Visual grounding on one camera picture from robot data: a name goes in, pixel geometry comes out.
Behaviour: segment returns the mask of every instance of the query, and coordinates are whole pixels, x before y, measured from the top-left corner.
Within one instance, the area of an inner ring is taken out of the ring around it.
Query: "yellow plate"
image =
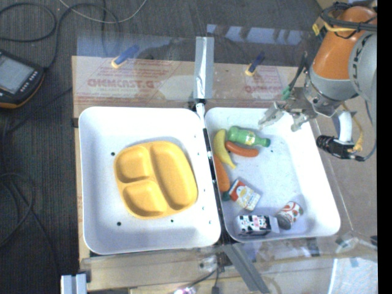
[[[194,174],[174,143],[152,141],[128,147],[116,156],[114,169],[120,196],[135,217],[165,217],[196,202]]]

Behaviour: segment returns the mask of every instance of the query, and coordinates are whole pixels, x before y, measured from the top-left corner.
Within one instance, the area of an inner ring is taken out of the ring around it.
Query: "orange carrot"
[[[243,157],[255,157],[258,155],[257,148],[245,148],[238,146],[230,140],[225,141],[225,148],[233,154],[237,154]]]
[[[215,164],[215,172],[216,179],[218,181],[218,189],[219,192],[227,192],[230,189],[230,180],[228,178],[225,167],[222,162],[219,160],[217,155],[214,156],[214,164]]]

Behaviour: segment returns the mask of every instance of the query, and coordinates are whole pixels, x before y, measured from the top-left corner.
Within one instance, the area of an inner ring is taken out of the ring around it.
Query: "plastic soda bottle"
[[[269,147],[271,140],[269,138],[261,138],[255,134],[255,132],[247,129],[240,129],[236,126],[231,126],[228,130],[227,138],[230,141],[235,141],[244,145],[262,145]]]

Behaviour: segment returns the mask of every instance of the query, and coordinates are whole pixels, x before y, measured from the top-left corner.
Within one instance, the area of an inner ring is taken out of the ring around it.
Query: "white tray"
[[[95,253],[205,247],[220,237],[214,188],[199,117],[186,109],[91,107],[79,118],[83,233]],[[120,150],[168,140],[182,148],[193,169],[198,198],[168,217],[143,220],[121,200],[113,162]]]
[[[205,116],[211,145],[219,129],[228,130],[230,126],[249,128],[261,137],[271,139],[268,148],[260,148],[260,154],[244,158],[230,154],[237,165],[226,171],[230,181],[243,180],[250,188],[261,195],[254,211],[245,211],[233,201],[222,202],[226,229],[237,241],[247,242],[272,239],[328,236],[340,228],[340,217],[331,192],[328,179],[315,144],[309,123],[300,130],[292,132],[292,117],[284,116],[272,126],[258,130],[258,121],[266,109],[251,108],[212,108]],[[239,237],[236,235],[233,220],[240,214],[274,215],[287,202],[294,200],[304,209],[290,230],[271,232],[263,237]]]

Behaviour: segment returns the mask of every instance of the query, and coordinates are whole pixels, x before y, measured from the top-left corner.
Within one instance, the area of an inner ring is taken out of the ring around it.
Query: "yellow banana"
[[[232,158],[230,158],[230,155],[225,148],[225,140],[226,130],[218,130],[213,140],[214,153],[218,156],[221,162],[228,164],[231,168],[235,168],[236,165],[233,163]]]

